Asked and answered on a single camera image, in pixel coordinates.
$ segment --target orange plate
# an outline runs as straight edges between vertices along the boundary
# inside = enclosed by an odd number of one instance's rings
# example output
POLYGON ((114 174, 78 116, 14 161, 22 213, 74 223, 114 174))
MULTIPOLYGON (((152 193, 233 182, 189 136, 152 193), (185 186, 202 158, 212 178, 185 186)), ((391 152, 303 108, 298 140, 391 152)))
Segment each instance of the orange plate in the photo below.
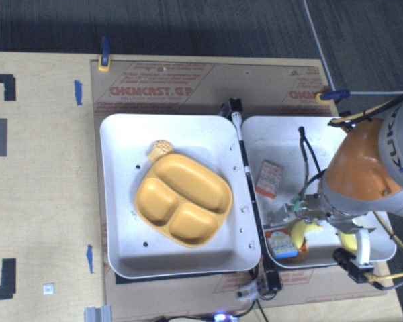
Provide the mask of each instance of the orange plate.
POLYGON ((136 210, 151 227, 177 243, 197 247, 219 230, 232 205, 228 184, 180 154, 155 162, 136 193, 136 210))

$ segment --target brown object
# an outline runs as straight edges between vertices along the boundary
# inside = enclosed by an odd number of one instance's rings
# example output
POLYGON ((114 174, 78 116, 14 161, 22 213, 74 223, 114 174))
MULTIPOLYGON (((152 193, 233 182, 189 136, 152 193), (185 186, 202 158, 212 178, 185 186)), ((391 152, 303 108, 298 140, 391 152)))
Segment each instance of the brown object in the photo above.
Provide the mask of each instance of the brown object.
POLYGON ((348 133, 325 174, 335 192, 362 201, 374 201, 397 193, 398 186, 379 156, 377 139, 382 120, 363 121, 348 133))

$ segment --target light wood surface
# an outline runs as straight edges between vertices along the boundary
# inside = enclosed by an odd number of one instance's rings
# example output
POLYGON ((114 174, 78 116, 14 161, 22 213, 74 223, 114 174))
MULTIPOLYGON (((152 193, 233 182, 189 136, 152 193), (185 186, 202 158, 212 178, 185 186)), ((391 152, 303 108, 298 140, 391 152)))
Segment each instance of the light wood surface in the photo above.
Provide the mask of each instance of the light wood surface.
MULTIPOLYGON (((0 74, 13 74, 17 85, 15 102, 3 100, 0 85, 0 118, 8 120, 7 156, 0 157, 0 269, 2 258, 17 259, 17 293, 13 299, 0 301, 0 321, 83 321, 85 307, 105 304, 89 67, 89 61, 96 58, 90 54, 0 53, 0 74), (82 83, 83 104, 79 106, 74 80, 82 83), (89 244, 93 246, 93 274, 86 257, 89 244), (54 295, 43 294, 46 283, 54 283, 54 295)), ((305 60, 232 61, 305 64, 305 60)), ((395 291, 266 312, 271 321, 403 321, 395 291)), ((257 310, 242 320, 262 321, 257 310)))

